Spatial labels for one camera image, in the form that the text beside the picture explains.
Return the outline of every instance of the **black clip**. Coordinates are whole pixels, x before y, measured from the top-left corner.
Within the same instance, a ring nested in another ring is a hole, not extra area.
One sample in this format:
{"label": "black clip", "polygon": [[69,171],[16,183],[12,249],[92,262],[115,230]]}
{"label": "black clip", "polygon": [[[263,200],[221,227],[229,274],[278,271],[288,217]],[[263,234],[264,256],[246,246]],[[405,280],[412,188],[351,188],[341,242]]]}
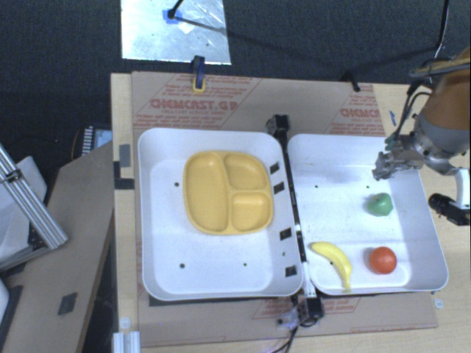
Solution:
{"label": "black clip", "polygon": [[205,57],[195,56],[190,64],[190,72],[194,75],[193,92],[203,93],[206,89],[205,82]]}
{"label": "black clip", "polygon": [[355,80],[355,77],[353,76],[353,73],[350,71],[345,71],[342,77],[340,77],[339,81],[351,82],[353,86],[353,90],[357,93],[361,90],[360,87],[358,86],[358,83]]}

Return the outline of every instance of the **cardboard sheet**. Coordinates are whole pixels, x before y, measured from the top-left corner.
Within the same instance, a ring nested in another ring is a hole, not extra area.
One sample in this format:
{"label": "cardboard sheet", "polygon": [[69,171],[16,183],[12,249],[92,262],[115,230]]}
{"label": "cardboard sheet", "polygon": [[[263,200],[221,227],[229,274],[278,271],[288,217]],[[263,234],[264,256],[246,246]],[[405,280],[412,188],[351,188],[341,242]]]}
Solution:
{"label": "cardboard sheet", "polygon": [[[361,84],[361,91],[356,93],[343,82],[226,76],[206,76],[206,80],[206,92],[194,94],[187,74],[132,74],[133,143],[128,144],[134,145],[135,156],[139,136],[152,127],[260,132],[274,114],[289,115],[290,136],[385,135],[372,85]],[[134,170],[138,179],[137,166]],[[142,285],[138,188],[136,182],[138,329],[142,347],[288,336],[277,319],[292,308],[289,298],[162,303],[149,297]],[[325,317],[315,327],[300,330],[301,336],[437,326],[429,293],[327,298],[324,306]]]}

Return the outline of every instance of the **blue tape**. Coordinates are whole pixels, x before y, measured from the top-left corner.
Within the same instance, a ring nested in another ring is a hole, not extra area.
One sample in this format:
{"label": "blue tape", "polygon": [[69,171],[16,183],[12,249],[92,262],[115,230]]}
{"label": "blue tape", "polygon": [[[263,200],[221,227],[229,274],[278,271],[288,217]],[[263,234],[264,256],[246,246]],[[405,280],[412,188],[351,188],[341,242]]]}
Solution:
{"label": "blue tape", "polygon": [[163,20],[170,25],[178,24],[179,21],[176,18],[183,18],[182,13],[177,10],[174,18],[169,18],[169,10],[162,11]]}
{"label": "blue tape", "polygon": [[390,114],[390,116],[391,116],[392,124],[393,124],[394,126],[397,126],[397,125],[396,125],[396,115],[392,112],[392,110],[389,111],[389,114]]}

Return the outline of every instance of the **yellow plate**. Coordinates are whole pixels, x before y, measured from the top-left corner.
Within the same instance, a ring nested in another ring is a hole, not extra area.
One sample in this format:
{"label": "yellow plate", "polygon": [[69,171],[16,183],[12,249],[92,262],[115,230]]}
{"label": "yellow plate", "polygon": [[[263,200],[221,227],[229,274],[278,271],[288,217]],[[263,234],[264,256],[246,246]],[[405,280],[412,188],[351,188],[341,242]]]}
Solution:
{"label": "yellow plate", "polygon": [[236,151],[202,151],[185,164],[183,195],[188,218],[202,232],[245,234],[273,218],[270,180],[257,158]]}

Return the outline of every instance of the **metal plate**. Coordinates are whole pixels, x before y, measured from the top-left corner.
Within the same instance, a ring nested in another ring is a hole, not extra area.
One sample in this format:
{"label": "metal plate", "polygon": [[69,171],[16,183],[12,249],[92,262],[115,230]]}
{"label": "metal plate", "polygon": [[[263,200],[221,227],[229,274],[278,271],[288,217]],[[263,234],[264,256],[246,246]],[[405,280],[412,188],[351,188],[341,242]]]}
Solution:
{"label": "metal plate", "polygon": [[122,57],[230,65],[222,0],[185,0],[177,19],[166,12],[178,0],[121,0]]}

